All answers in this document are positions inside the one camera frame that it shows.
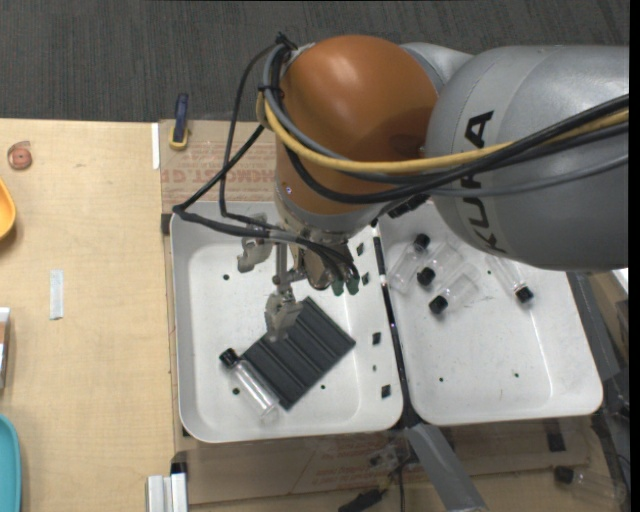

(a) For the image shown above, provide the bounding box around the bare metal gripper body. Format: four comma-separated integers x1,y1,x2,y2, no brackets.
282,227,354,292

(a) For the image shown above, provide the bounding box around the black ribbed rectangular pad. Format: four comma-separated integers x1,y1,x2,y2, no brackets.
241,295,358,412

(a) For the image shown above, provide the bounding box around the white plastic tray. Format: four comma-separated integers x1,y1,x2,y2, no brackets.
168,200,405,444
377,199,605,427

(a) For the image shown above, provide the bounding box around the clear bottle with black cap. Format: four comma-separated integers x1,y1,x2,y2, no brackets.
388,233,432,294
428,264,482,316
416,243,465,288
484,253,535,305
553,464,627,504
218,348,282,422

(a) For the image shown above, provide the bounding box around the brown cardboard board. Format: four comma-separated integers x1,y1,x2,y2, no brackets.
158,118,630,507

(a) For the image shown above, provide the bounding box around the thin black and white rod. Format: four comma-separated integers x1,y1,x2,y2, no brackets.
372,234,417,427

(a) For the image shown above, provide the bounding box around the orange plate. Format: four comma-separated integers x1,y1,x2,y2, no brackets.
0,175,17,241

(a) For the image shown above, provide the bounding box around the brown tape roll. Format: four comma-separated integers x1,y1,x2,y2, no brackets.
7,140,34,171

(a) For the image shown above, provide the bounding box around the white and brown carton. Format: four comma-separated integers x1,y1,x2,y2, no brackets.
0,307,12,391

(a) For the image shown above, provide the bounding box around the blue plate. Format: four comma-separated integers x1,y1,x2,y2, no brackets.
0,413,23,512

